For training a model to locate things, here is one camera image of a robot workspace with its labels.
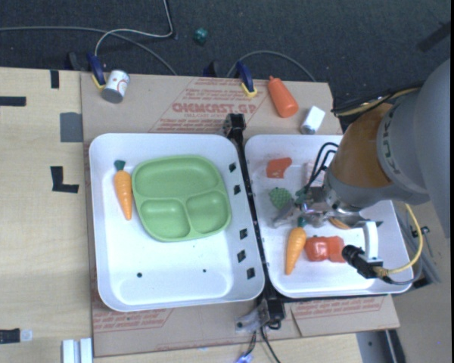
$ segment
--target toy carrot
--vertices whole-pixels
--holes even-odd
[[[291,230],[286,248],[286,275],[290,275],[296,265],[297,260],[303,252],[306,243],[306,232],[302,227],[296,227]]]
[[[124,170],[125,165],[126,163],[122,160],[116,160],[114,162],[114,166],[117,170],[114,174],[114,190],[116,191],[116,196],[120,202],[125,218],[130,220],[133,205],[132,182],[131,175]]]

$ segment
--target carrot green top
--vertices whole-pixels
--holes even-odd
[[[126,161],[116,160],[114,162],[114,166],[116,167],[117,171],[122,171],[124,169],[125,165],[126,165]]]
[[[307,221],[302,216],[300,216],[297,219],[297,227],[304,227],[304,226],[306,226],[306,224],[307,224]]]

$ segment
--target cable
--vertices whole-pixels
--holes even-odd
[[[79,26],[22,26],[22,27],[2,27],[0,28],[0,33],[4,33],[7,31],[49,31],[49,30],[58,30],[58,31],[85,31],[90,33],[107,33],[107,31],[98,28],[89,28],[89,27],[79,27]],[[127,38],[125,36],[118,35],[116,33],[111,33],[111,36],[114,36],[118,39],[125,40],[127,42],[132,43],[133,45],[137,45],[139,48],[144,49],[145,51],[149,52],[153,55],[156,59],[158,59],[173,75],[178,75],[175,70],[157,53],[149,49],[148,47],[142,45],[141,43],[135,42],[134,40]]]
[[[252,337],[250,338],[249,346],[247,347],[247,351],[242,354],[243,357],[248,356],[252,351],[254,351],[254,347],[256,346],[256,338],[257,338],[257,330],[252,333]]]
[[[321,146],[321,148],[319,148],[318,154],[316,155],[315,165],[313,166],[313,170],[311,171],[311,176],[309,177],[309,180],[308,180],[308,184],[306,184],[303,187],[303,191],[305,193],[308,192],[309,187],[311,187],[311,184],[316,180],[316,178],[319,176],[321,171],[324,170],[326,161],[328,159],[328,155],[336,153],[336,151],[332,150],[332,149],[330,149],[328,152],[326,152],[325,157],[323,158],[322,164],[318,169],[319,159],[321,158],[322,152],[327,146],[330,146],[330,145],[338,148],[338,144],[335,144],[334,142],[326,142]]]
[[[264,341],[266,342],[267,348],[269,348],[269,351],[271,352],[271,355],[274,358],[274,360],[276,361],[276,363],[281,363],[281,361],[278,359],[278,357],[274,353],[274,350],[272,349],[271,344],[267,340],[266,334],[264,333],[264,327],[260,328],[260,336],[263,337]]]
[[[415,253],[418,245],[414,242],[414,238],[412,236],[412,229],[409,225],[409,213],[407,213],[406,215],[407,217],[403,218],[400,212],[396,211],[396,217],[399,222],[402,235],[404,236],[406,243],[410,247],[412,252]],[[428,278],[431,282],[441,282],[439,272],[437,271],[435,264],[424,252],[422,252],[421,254],[420,262],[422,264],[422,269],[426,278]]]
[[[299,62],[295,61],[293,58],[288,57],[287,55],[284,55],[277,51],[270,51],[270,50],[252,51],[249,54],[246,54],[243,57],[238,58],[238,61],[243,61],[244,59],[246,59],[248,57],[251,57],[253,55],[258,55],[258,54],[269,54],[269,55],[275,55],[276,57],[282,57],[282,58],[286,59],[287,61],[290,61],[291,63],[298,66],[313,82],[316,82],[315,77],[305,67],[303,67],[303,65],[301,65]],[[231,69],[227,73],[227,78],[229,78],[232,75],[232,73],[234,72],[234,70],[236,68],[236,66],[235,66],[236,63],[237,63],[237,61],[235,62],[235,64],[231,67]]]
[[[166,13],[166,19],[168,20],[168,26],[169,26],[169,32],[165,35],[158,35],[158,34],[153,34],[153,33],[144,33],[142,31],[138,31],[136,29],[127,29],[127,28],[119,28],[119,29],[112,29],[111,31],[107,31],[99,40],[98,43],[96,43],[96,47],[94,50],[94,55],[98,56],[98,49],[103,40],[109,36],[113,35],[114,33],[136,33],[139,35],[147,36],[150,38],[155,38],[155,39],[165,39],[169,38],[171,35],[173,35],[173,24],[172,24],[172,19],[169,15],[169,9],[168,9],[168,3],[166,0],[163,0],[163,6],[165,7],[165,13]]]
[[[342,109],[340,111],[338,111],[338,110],[332,110],[332,111],[336,117],[352,116],[353,114],[365,113],[365,112],[368,112],[369,110],[375,109],[376,107],[383,104],[385,101],[388,101],[390,99],[395,99],[401,95],[406,95],[410,92],[414,92],[415,90],[419,90],[419,89],[420,89],[419,87],[407,88],[404,90],[400,90],[398,92],[384,95],[371,102],[366,101],[361,104],[345,107],[344,109]]]
[[[104,29],[98,29],[98,28],[91,28],[91,27],[81,27],[81,26],[18,26],[18,27],[1,27],[0,28],[0,33],[5,33],[9,31],[37,31],[37,30],[58,30],[58,31],[84,31],[84,32],[90,32],[90,33],[102,33],[103,36],[98,40],[98,43],[96,44],[95,47],[95,55],[97,56],[98,54],[98,49],[99,45],[103,42],[104,38],[107,36],[114,36],[118,39],[125,40],[129,43],[132,43],[133,45],[138,46],[139,48],[142,48],[146,52],[150,53],[153,55],[156,59],[158,59],[173,75],[178,75],[176,71],[158,54],[156,54],[154,51],[149,49],[148,47],[142,45],[141,43],[135,42],[134,40],[127,38],[125,36],[118,35],[118,32],[129,32],[129,33],[137,33],[143,36],[149,36],[152,38],[156,39],[166,39],[169,38],[170,36],[173,35],[174,30],[173,30],[173,23],[171,20],[171,16],[169,14],[169,8],[168,8],[168,3],[166,0],[163,0],[163,6],[165,7],[165,12],[166,12],[166,18],[168,20],[168,26],[169,26],[169,32],[165,35],[157,35],[153,33],[143,33],[142,31],[138,31],[136,29],[113,29],[111,31],[106,31]]]
[[[374,270],[376,271],[378,277],[380,277],[382,279],[387,277],[388,275],[400,273],[401,271],[404,271],[404,270],[410,268],[412,265],[414,265],[417,262],[417,260],[420,258],[421,254],[422,254],[422,249],[424,248],[424,239],[422,237],[421,228],[417,222],[417,218],[415,217],[414,212],[412,211],[412,209],[410,208],[410,206],[408,204],[406,204],[406,208],[407,208],[407,212],[410,215],[410,218],[414,222],[415,230],[417,231],[417,236],[418,236],[417,252],[415,253],[414,257],[407,264],[405,264],[404,266],[401,266],[399,268],[386,269],[386,268],[382,268],[382,267],[374,267]]]
[[[392,285],[409,285],[413,282],[416,282],[422,275],[422,263],[419,262],[418,263],[418,267],[417,267],[417,272],[414,274],[414,277],[411,278],[410,280],[407,280],[407,281],[395,281],[393,280],[392,278],[390,277],[387,277],[389,281],[387,281],[389,284],[392,284]]]

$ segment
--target white tray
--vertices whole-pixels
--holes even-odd
[[[341,136],[257,135],[246,143],[245,152],[269,276],[274,288],[285,296],[292,298],[363,296],[402,293],[409,289],[409,285],[400,286],[387,284],[379,279],[365,279],[346,263],[329,260],[310,262],[304,252],[292,274],[285,274],[285,248],[288,234],[295,226],[295,222],[273,228],[272,219],[278,210],[272,205],[269,192],[275,187],[286,188],[294,196],[294,193],[307,183],[307,173],[310,173],[307,169],[312,168],[320,147],[328,141],[338,144],[340,140]],[[267,178],[267,163],[271,159],[282,157],[290,157],[293,160],[284,178]],[[383,221],[378,227],[378,257],[384,260],[384,267],[395,268],[405,265],[409,261],[409,256],[396,221],[393,204],[390,201],[380,202],[364,209],[361,214],[366,219]],[[365,235],[361,228],[340,230],[330,224],[317,229],[308,225],[304,228],[308,236],[338,235],[344,239],[346,245],[352,244],[365,249]],[[410,268],[393,276],[397,281],[407,281],[411,278]]]
[[[159,242],[145,231],[135,207],[132,220],[125,220],[114,193],[114,160],[125,160],[132,173],[143,161],[184,154],[200,155],[217,167],[232,219],[209,237]],[[261,293],[263,267],[237,151],[228,139],[106,134],[91,143],[89,160],[98,290],[106,305],[129,312],[243,301]]]

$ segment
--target green divided plate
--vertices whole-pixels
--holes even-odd
[[[218,169],[201,156],[171,156],[138,164],[133,196],[143,227],[165,242],[216,234],[231,220]]]

